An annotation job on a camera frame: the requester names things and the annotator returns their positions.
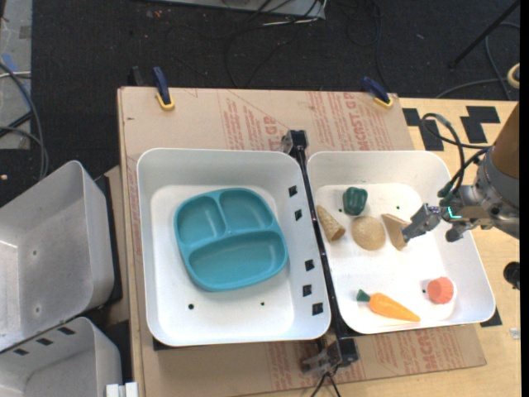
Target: metal bracket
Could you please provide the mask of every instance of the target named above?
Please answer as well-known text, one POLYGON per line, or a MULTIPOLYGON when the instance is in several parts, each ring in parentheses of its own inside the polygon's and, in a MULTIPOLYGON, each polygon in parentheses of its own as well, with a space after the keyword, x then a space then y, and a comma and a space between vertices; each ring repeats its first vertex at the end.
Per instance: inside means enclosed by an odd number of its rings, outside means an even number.
POLYGON ((305 192, 307 194, 308 207, 311 212, 312 226, 316 234, 318 249, 322 259, 323 274, 325 276, 325 283, 327 287, 327 294, 329 296, 329 304, 331 307, 331 327, 336 334, 336 353, 334 350, 327 348, 323 350, 323 354, 318 359, 323 362, 325 358, 328 360, 326 365, 330 365, 331 361, 338 361, 340 366, 348 366, 350 363, 359 359, 358 351, 355 341, 350 333, 351 330, 347 327, 343 318, 340 315, 338 302, 336 300, 336 291, 332 283, 331 267, 327 259, 327 253, 323 244, 322 232, 317 221, 316 206, 312 199, 312 191, 307 174, 307 156, 305 149, 308 147, 307 134, 303 130, 290 130, 281 140, 279 149, 290 156, 292 156, 299 164, 303 175, 303 183, 305 184, 305 192))
POLYGON ((302 371, 305 374, 315 374, 323 376, 327 372, 332 372, 341 364, 341 352, 338 341, 330 346, 324 347, 318 354, 302 361, 302 371))

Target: green pepper toy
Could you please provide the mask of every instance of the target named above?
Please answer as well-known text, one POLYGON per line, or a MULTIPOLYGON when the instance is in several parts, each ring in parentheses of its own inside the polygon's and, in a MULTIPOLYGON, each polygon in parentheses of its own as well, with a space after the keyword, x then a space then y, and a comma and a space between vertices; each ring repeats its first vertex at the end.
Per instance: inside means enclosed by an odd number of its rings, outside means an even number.
POLYGON ((367 202, 367 191, 349 187, 343 195, 344 212, 348 215, 358 216, 362 213, 367 202))

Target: toy food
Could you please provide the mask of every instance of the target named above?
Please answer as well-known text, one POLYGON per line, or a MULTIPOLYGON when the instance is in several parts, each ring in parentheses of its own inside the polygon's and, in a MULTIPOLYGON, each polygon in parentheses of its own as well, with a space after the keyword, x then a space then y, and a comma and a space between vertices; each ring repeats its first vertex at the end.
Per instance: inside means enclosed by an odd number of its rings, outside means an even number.
POLYGON ((369 302, 369 308, 386 318, 400 319, 403 321, 420 322, 419 318, 410 309, 404 307, 399 302, 388 297, 386 294, 374 293, 366 294, 362 289, 356 295, 357 301, 369 302))
POLYGON ((404 241, 402 228, 407 227, 410 222, 403 221, 402 219, 397 218, 396 216, 393 216, 389 213, 383 214, 382 220, 384 221, 384 225, 388 230, 391 243, 397 250, 401 251, 407 245, 407 243, 404 241))
POLYGON ((346 229, 323 206, 317 205, 316 212, 327 240, 333 242, 346 233, 346 229))
POLYGON ((427 293, 431 301, 446 304, 454 297, 454 283, 446 276, 431 280, 427 286, 427 293))
POLYGON ((348 215, 358 216, 362 213, 367 202, 367 191, 349 187, 342 196, 344 212, 348 215))
POLYGON ((365 250, 378 250, 386 242, 384 226, 371 216, 355 218, 351 233, 356 244, 365 250))

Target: white plastic container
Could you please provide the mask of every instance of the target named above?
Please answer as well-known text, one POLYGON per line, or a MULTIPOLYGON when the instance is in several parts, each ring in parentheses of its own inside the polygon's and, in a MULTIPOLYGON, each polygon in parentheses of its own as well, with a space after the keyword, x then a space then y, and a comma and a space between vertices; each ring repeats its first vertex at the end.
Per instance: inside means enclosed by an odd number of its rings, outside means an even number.
POLYGON ((106 199, 71 161, 0 208, 0 352, 104 304, 106 199))
POLYGON ((103 397, 121 383, 117 347, 86 318, 0 353, 0 397, 103 397))
POLYGON ((493 293, 469 232, 457 242, 447 242, 450 224, 441 221, 401 251, 387 233, 382 248, 366 251, 352 238, 354 217, 340 211, 343 193, 357 187, 368 192, 360 216, 382 222, 381 215, 390 213, 409 221, 424 203, 438 205, 437 191, 450 180, 441 158, 427 151, 320 152, 310 157, 307 172, 315 204, 346 228, 340 240, 324 240, 340 313, 350 328, 365 334, 392 332, 478 323, 493 316, 493 293), (447 304, 432 303, 425 292, 428 282, 440 276, 455 283, 456 294, 447 304), (421 322, 373 313, 368 304, 357 302, 359 289, 387 294, 419 315, 421 322))
POLYGON ((137 165, 146 315, 172 346, 308 340, 329 327, 326 284, 297 162, 276 151, 153 149, 137 165), (173 218, 179 205, 216 189, 244 187, 269 205, 288 263, 257 285, 208 292, 190 279, 173 218))

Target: orange carrot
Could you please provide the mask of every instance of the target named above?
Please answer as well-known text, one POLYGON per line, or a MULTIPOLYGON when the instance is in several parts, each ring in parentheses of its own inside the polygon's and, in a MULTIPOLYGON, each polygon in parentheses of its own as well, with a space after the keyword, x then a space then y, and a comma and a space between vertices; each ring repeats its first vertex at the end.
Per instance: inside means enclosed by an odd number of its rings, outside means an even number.
POLYGON ((419 318, 410 309, 402 306, 399 302, 388 297, 386 294, 374 293, 372 295, 366 294, 362 289, 356 295, 358 301, 369 302, 369 307, 375 313, 378 313, 387 318, 401 319, 404 321, 419 322, 419 318))

